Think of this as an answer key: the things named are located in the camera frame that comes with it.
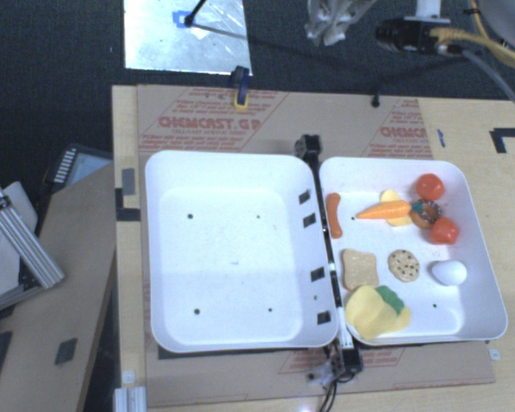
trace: red tomato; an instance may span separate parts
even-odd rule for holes
[[[423,174],[418,179],[415,190],[424,200],[434,202],[445,193],[445,186],[435,174]]]
[[[429,238],[435,244],[454,244],[459,234],[460,231],[454,221],[441,216],[431,227]]]

